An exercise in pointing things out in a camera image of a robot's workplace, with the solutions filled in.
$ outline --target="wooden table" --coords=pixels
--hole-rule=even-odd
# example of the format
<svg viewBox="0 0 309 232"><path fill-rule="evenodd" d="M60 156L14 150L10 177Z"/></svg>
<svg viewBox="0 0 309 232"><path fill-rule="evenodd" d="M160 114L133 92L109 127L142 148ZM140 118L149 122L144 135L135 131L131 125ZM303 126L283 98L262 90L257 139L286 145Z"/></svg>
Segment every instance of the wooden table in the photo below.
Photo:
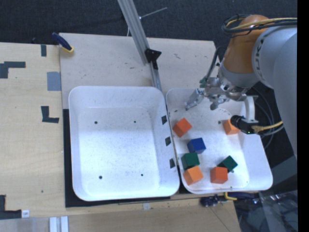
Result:
<svg viewBox="0 0 309 232"><path fill-rule="evenodd" d="M64 36L73 46L80 44L80 35ZM100 57L105 58L105 62L109 61L110 65L114 66L116 62L112 58L120 58L121 61L126 58L124 65L114 66L113 72L132 72L134 76L143 72L144 76L144 79L136 79L133 83L127 75L120 74L115 77L117 82L107 78L105 85L152 85L151 72L147 66L141 66L132 38L96 36L98 37L110 46L109 52L98 48L104 52ZM118 41L122 45L122 51L112 50L109 39ZM148 40L153 49L162 51L157 62L164 93L172 87L198 87L199 79L206 74L212 61L215 51L213 42ZM216 231L240 231L233 203L226 202L220 206L225 213L225 219L230 220L230 225L233 226L227 230L225 222L222 223L218 215L214 216L213 211L198 204L198 198L205 195L175 194L170 200L149 203L148 211L144 210L142 202L66 208L62 109L67 106L64 99L68 91L74 85L79 85L78 82L72 84L71 81L76 75L84 76L86 73L75 72L73 79L70 79L70 67L66 64L70 56L66 56L67 53L58 45L47 45L46 52L46 56L42 56L39 44L0 43L0 64L10 61L26 63L25 68L9 68L8 78L0 78L0 194L6 194L6 210L29 210L31 218L70 216L70 221L75 221L78 226L81 226L80 221L84 219L85 229L93 222L92 219L99 223L102 214L108 219L117 212L124 220L130 220L131 216L145 216L146 223L151 226L154 223L153 216L158 216L159 213L166 213L167 216L174 217L175 221L181 222L181 216L187 210L186 216L202 212L201 224L204 224L205 220L213 224L224 224L222 230ZM89 65L96 65L100 61L100 58L96 58L94 62L89 62L89 59L91 56L84 58ZM51 72L61 72L62 91L48 90L47 73ZM42 106L49 106L49 116L58 117L59 122L42 122ZM159 219L163 224L167 223L164 217L160 216Z"/></svg>

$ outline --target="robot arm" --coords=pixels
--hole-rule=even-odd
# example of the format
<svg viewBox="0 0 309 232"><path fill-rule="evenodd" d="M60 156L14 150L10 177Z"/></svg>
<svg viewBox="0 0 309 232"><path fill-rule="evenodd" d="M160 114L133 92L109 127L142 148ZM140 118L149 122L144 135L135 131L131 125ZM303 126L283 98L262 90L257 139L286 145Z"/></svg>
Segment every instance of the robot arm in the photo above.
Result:
<svg viewBox="0 0 309 232"><path fill-rule="evenodd" d="M210 77L211 66L200 81L204 90L192 94L186 109L197 105L203 97L212 102L211 110L230 99L246 101L246 92L260 81L274 89L280 116L297 154L297 19L268 19L255 14L232 17L225 21L224 26L240 19L239 26L230 31L234 33L217 76ZM246 118L239 117L234 117L233 121L235 126L245 125L247 132L257 124L255 120L250 124Z"/></svg>

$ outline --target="black connector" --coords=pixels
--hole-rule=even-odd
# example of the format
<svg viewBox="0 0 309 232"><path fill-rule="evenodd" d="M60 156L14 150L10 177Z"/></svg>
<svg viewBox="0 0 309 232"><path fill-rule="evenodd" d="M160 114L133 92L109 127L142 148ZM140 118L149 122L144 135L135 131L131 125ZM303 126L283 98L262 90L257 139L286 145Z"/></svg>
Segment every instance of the black connector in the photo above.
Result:
<svg viewBox="0 0 309 232"><path fill-rule="evenodd" d="M231 117L231 124L240 129L245 134L254 134L254 130L251 126L255 126L257 123L248 123L243 119L244 116L234 115Z"/></svg>

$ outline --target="white tray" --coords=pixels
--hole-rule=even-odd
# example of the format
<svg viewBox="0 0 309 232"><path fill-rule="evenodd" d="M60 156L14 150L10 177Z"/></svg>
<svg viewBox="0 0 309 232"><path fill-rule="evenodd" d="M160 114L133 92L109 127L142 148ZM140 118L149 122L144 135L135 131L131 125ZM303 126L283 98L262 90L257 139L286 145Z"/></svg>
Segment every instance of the white tray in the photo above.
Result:
<svg viewBox="0 0 309 232"><path fill-rule="evenodd" d="M173 131L173 139L178 156L183 185L195 194L266 190L272 185L272 173L266 158L261 138L258 135L247 135L242 132L226 135L223 122L232 115L246 116L244 102L229 101L210 110L211 102L204 100L197 106L185 110L194 89L175 88L167 93L167 107L171 127L185 117L192 128L181 138ZM189 153L187 143L194 138L202 138L206 150L198 154L200 169L204 178L197 183L187 185L183 173L181 157ZM223 184L210 182L210 170L231 156L238 166L228 174Z"/></svg>
<svg viewBox="0 0 309 232"><path fill-rule="evenodd" d="M72 182L79 198L135 199L177 192L180 180L171 165L176 158L169 122L162 122L167 110L161 91L79 86L69 94L69 112Z"/></svg>

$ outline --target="black clamp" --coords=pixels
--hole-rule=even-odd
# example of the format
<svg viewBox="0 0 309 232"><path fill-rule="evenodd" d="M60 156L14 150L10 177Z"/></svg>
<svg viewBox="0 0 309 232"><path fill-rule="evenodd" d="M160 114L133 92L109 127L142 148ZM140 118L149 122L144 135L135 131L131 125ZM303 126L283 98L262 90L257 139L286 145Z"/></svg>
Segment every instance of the black clamp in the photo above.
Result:
<svg viewBox="0 0 309 232"><path fill-rule="evenodd" d="M148 63L152 62L153 63L153 67L155 70L158 70L158 64L156 63L156 60L158 59L158 57L160 57L162 52L159 51L155 51L152 49L147 48L145 50L145 55L147 58Z"/></svg>

